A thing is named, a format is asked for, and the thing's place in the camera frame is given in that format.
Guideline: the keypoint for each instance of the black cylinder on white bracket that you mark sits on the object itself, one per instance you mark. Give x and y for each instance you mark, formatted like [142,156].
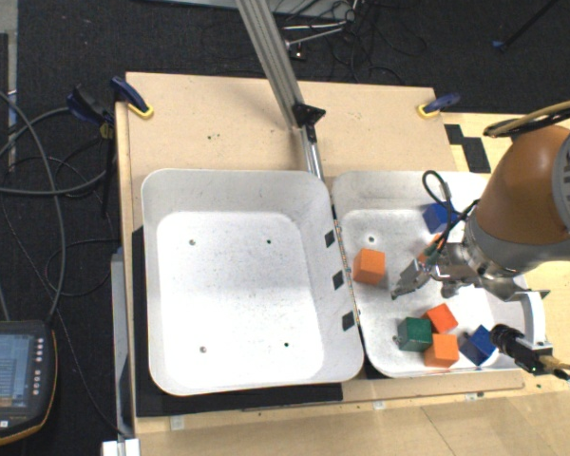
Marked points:
[515,345]

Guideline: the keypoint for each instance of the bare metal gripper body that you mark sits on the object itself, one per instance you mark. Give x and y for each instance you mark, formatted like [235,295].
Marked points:
[461,266]

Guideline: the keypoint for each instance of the green cube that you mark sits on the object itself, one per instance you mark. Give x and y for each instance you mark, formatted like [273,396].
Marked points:
[414,334]

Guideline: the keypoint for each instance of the pale wood board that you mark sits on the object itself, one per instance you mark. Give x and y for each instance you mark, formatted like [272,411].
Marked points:
[228,131]

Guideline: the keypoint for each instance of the white plastic tray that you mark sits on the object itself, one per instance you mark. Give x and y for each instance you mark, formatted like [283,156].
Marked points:
[237,292]
[380,207]

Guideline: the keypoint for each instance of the blue cube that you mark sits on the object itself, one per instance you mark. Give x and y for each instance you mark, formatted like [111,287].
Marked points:
[434,217]
[477,345]

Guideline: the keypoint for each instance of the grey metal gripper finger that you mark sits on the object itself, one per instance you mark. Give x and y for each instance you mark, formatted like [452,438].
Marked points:
[450,289]
[411,280]

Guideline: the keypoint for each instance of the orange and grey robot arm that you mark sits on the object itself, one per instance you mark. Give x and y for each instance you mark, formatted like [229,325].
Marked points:
[522,193]

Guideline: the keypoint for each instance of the red-orange cube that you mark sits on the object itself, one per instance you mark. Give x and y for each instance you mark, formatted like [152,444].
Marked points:
[442,317]

